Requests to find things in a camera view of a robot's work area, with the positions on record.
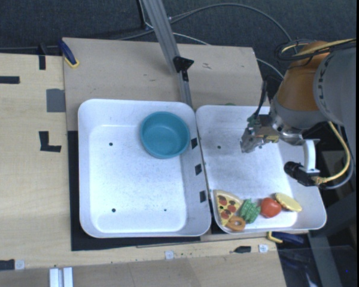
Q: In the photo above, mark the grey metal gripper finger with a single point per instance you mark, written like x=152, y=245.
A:
x=257, y=144
x=246, y=142

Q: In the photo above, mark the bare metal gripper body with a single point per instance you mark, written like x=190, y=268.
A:
x=266, y=128

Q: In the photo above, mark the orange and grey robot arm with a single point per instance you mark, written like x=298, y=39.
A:
x=299, y=91

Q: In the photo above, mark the orange toy doughnut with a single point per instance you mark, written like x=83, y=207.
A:
x=231, y=225

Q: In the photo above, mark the yellow toy biscuit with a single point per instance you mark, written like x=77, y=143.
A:
x=288, y=202

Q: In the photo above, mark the black cylinder on white bracket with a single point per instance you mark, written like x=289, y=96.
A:
x=299, y=172

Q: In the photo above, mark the pale wood board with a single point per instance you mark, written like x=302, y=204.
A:
x=122, y=70

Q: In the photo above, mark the red toy tomato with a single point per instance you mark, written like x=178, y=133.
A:
x=270, y=208

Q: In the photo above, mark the toy pizza slice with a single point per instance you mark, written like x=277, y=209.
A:
x=224, y=203

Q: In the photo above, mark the blue bowl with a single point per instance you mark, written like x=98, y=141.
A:
x=164, y=136

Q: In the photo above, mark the white plastic tray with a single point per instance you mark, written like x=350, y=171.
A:
x=137, y=178
x=245, y=172

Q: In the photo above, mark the green toy broccoli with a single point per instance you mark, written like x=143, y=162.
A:
x=249, y=211

